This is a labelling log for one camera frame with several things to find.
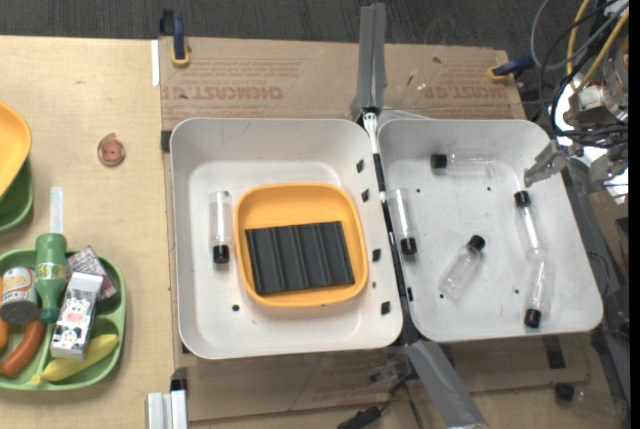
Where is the black ribbed rectangular block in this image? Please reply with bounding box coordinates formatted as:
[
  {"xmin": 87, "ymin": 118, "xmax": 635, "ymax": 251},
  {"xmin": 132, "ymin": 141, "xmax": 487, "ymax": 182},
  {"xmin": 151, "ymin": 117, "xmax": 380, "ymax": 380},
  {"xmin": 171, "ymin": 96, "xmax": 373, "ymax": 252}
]
[{"xmin": 244, "ymin": 220, "xmax": 357, "ymax": 296}]

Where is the yellow banana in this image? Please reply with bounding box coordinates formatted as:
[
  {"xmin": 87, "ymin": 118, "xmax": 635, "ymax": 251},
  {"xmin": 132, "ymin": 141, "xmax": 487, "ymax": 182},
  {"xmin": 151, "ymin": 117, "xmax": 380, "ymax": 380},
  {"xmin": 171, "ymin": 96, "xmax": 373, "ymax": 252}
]
[{"xmin": 31, "ymin": 332, "xmax": 121, "ymax": 384}]

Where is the clear plastic bottle black cap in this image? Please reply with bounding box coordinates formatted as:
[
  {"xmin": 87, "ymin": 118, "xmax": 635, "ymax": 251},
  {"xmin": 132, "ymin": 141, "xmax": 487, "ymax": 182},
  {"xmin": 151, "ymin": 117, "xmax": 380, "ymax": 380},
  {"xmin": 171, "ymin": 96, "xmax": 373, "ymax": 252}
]
[
  {"xmin": 438, "ymin": 234, "xmax": 487, "ymax": 301},
  {"xmin": 523, "ymin": 256, "xmax": 557, "ymax": 330},
  {"xmin": 386, "ymin": 187, "xmax": 419, "ymax": 256},
  {"xmin": 513, "ymin": 190, "xmax": 547, "ymax": 259},
  {"xmin": 554, "ymin": 382, "xmax": 627, "ymax": 419},
  {"xmin": 208, "ymin": 190, "xmax": 234, "ymax": 265},
  {"xmin": 430, "ymin": 152, "xmax": 502, "ymax": 179}
]

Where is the green bottle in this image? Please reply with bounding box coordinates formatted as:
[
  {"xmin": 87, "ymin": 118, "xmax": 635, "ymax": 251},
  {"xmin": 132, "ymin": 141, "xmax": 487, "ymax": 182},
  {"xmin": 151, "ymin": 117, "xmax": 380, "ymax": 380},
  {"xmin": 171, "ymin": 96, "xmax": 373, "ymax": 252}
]
[{"xmin": 34, "ymin": 232, "xmax": 69, "ymax": 325}]

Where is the thin black and white rod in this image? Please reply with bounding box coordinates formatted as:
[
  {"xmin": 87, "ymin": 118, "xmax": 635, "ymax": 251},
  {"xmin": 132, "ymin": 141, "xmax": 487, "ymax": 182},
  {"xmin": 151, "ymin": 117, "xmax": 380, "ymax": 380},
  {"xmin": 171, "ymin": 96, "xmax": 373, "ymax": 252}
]
[{"xmin": 362, "ymin": 112, "xmax": 417, "ymax": 344}]

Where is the red sausage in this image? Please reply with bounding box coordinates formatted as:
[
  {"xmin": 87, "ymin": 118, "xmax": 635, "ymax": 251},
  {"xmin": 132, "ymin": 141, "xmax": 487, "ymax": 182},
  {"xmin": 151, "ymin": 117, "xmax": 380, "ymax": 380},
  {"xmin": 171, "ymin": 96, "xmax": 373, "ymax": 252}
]
[{"xmin": 0, "ymin": 318, "xmax": 48, "ymax": 379}]

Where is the white milk carton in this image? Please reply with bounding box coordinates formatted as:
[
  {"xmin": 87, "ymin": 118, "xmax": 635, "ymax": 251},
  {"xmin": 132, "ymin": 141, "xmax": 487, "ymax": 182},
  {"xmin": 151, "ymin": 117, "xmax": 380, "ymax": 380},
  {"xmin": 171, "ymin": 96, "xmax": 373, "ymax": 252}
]
[{"xmin": 49, "ymin": 271, "xmax": 104, "ymax": 362}]

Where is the black cylinder on white bracket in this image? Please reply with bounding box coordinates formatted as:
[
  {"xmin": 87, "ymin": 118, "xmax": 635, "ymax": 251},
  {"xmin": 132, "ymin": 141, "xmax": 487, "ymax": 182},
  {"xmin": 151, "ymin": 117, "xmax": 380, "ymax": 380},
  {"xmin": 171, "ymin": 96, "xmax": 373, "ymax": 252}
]
[{"xmin": 593, "ymin": 0, "xmax": 630, "ymax": 36}]

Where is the pink packet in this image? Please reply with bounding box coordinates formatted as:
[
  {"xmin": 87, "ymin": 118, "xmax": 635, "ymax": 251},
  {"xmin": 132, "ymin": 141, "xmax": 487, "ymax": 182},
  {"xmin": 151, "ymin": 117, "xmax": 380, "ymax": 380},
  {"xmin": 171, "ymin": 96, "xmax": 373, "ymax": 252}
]
[{"xmin": 65, "ymin": 245, "xmax": 119, "ymax": 304}]

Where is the orange plate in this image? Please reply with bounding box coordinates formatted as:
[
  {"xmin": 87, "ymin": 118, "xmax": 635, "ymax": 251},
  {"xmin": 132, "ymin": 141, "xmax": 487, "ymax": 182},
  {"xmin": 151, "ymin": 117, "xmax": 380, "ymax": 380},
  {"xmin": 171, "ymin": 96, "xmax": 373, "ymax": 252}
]
[
  {"xmin": 0, "ymin": 101, "xmax": 33, "ymax": 199},
  {"xmin": 233, "ymin": 182, "xmax": 370, "ymax": 310}
]

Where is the brown cardboard board red print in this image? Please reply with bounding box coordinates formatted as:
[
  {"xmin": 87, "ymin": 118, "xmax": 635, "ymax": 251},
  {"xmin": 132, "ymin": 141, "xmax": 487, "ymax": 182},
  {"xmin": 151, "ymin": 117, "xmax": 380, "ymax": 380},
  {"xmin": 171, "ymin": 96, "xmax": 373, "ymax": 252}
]
[{"xmin": 158, "ymin": 35, "xmax": 592, "ymax": 423}]

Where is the white plastic tray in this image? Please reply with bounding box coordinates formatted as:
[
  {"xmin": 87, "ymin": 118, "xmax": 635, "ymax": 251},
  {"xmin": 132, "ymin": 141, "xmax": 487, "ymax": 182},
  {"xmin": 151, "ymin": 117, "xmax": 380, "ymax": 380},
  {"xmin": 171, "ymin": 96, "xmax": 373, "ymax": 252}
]
[
  {"xmin": 376, "ymin": 118, "xmax": 605, "ymax": 345},
  {"xmin": 168, "ymin": 116, "xmax": 405, "ymax": 361}
]

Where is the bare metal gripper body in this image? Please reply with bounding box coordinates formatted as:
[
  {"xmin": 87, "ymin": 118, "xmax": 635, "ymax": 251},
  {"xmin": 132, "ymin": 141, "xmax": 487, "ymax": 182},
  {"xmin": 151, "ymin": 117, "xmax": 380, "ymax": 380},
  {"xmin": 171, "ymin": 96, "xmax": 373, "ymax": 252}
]
[{"xmin": 563, "ymin": 47, "xmax": 630, "ymax": 126}]

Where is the pink doughnut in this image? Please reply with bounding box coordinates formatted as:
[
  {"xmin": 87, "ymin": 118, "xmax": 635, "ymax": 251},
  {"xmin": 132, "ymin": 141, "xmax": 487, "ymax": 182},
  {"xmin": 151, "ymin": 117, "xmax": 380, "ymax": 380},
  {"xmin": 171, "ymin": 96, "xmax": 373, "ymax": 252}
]
[{"xmin": 96, "ymin": 132, "xmax": 127, "ymax": 167}]

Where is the green divided plate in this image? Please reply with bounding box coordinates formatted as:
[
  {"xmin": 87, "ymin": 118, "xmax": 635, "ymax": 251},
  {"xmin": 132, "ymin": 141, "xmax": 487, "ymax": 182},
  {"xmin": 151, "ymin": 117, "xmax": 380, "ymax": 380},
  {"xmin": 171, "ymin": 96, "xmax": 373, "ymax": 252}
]
[{"xmin": 0, "ymin": 247, "xmax": 127, "ymax": 391}]

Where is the small orange and white can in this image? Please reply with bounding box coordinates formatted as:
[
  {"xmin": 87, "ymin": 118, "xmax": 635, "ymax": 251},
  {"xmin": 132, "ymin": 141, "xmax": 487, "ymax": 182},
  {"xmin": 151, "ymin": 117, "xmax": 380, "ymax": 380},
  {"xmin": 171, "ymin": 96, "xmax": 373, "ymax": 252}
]
[{"xmin": 0, "ymin": 265, "xmax": 40, "ymax": 325}]

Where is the black block with thin wires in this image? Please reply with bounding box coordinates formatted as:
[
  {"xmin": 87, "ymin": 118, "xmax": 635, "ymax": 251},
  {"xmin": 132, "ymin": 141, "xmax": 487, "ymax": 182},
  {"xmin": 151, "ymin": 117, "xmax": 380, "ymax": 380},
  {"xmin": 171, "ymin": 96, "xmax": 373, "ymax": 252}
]
[{"xmin": 337, "ymin": 405, "xmax": 383, "ymax": 429}]

